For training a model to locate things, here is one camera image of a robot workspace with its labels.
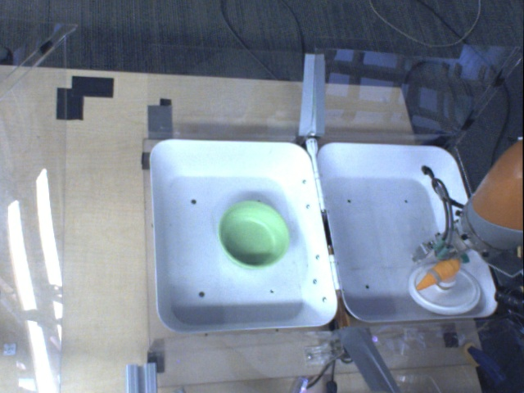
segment green bowl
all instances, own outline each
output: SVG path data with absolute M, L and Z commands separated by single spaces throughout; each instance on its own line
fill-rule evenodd
M 249 269 L 280 260 L 289 247 L 289 230 L 282 216 L 258 201 L 238 202 L 219 224 L 219 238 L 228 258 Z

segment white cable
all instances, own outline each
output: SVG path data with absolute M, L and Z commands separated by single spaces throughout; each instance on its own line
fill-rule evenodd
M 475 17 L 475 21 L 473 22 L 473 25 L 471 26 L 471 28 L 468 29 L 468 31 L 460 38 L 458 39 L 457 41 L 453 42 L 453 43 L 442 43 L 442 44 L 434 44 L 434 43 L 425 43 L 423 41 L 420 41 L 419 39 L 416 39 L 414 38 L 413 36 L 411 35 L 408 35 L 406 34 L 403 30 L 397 28 L 395 25 L 393 25 L 392 23 L 390 23 L 388 20 L 386 20 L 380 13 L 378 13 L 377 9 L 375 8 L 375 6 L 373 5 L 373 0 L 368 0 L 369 1 L 369 6 L 371 7 L 371 10 L 373 11 L 373 13 L 375 15 L 377 15 L 379 17 L 380 20 L 382 20 L 382 22 L 384 22 L 386 25 L 388 25 L 390 28 L 396 30 L 399 34 L 405 36 L 407 39 L 410 39 L 412 41 L 414 41 L 415 43 L 420 43 L 421 45 L 423 45 L 424 47 L 429 47 L 429 48 L 445 48 L 445 47 L 453 47 L 454 45 L 457 45 L 458 43 L 461 43 L 464 39 L 466 39 L 469 34 L 475 29 L 475 26 L 477 26 L 477 22 L 478 20 L 480 19 L 481 17 L 481 0 L 478 0 L 478 9 L 477 9 L 477 16 Z

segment gray floor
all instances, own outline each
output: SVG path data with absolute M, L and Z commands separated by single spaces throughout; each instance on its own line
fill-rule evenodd
M 428 49 L 384 25 L 368 0 L 228 0 L 226 14 L 245 44 L 279 79 L 300 79 L 302 51 L 325 47 L 457 56 L 459 47 Z M 434 43 L 455 40 L 414 0 L 373 0 L 408 34 Z M 423 0 L 463 33 L 477 0 Z M 475 45 L 522 46 L 523 0 L 482 0 L 482 14 L 468 37 Z M 0 0 L 0 44 L 17 48 L 33 22 L 73 23 L 68 66 L 188 75 L 269 78 L 226 26 L 220 0 Z M 300 45 L 303 34 L 304 48 Z M 461 148 L 475 187 L 498 155 L 522 135 L 522 65 L 507 77 L 511 113 L 501 88 L 488 114 L 473 126 Z M 504 127 L 500 144 L 499 132 Z

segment white plastic tray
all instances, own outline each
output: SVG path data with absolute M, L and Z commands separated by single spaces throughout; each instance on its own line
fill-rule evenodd
M 307 153 L 290 143 L 168 140 L 151 153 L 160 319 L 178 332 L 317 327 L 337 310 Z M 244 269 L 223 252 L 219 220 L 260 200 L 286 220 L 276 264 Z
M 445 226 L 442 202 L 421 168 L 431 167 L 459 202 L 466 202 L 454 158 L 438 147 L 332 143 L 318 167 L 347 309 L 367 322 L 446 318 L 415 303 L 408 289 L 411 255 Z M 476 253 L 463 266 L 481 285 L 477 306 L 461 317 L 496 308 L 488 265 Z

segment white lid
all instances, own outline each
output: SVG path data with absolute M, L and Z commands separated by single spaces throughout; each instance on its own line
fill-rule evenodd
M 426 264 L 415 269 L 409 277 L 409 294 L 418 305 L 437 314 L 462 314 L 475 307 L 481 299 L 478 281 L 464 269 L 455 276 L 455 284 L 447 289 L 432 285 L 424 290 L 417 290 L 417 284 L 424 278 L 434 264 Z

